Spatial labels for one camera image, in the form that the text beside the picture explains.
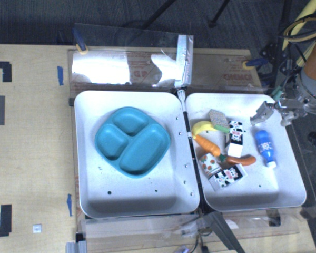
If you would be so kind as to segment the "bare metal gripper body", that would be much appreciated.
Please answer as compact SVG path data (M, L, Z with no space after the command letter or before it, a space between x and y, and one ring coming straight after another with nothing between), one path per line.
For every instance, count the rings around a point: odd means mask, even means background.
M303 96L300 98L280 98L275 102L275 108L284 116L305 117L316 115L316 98Z

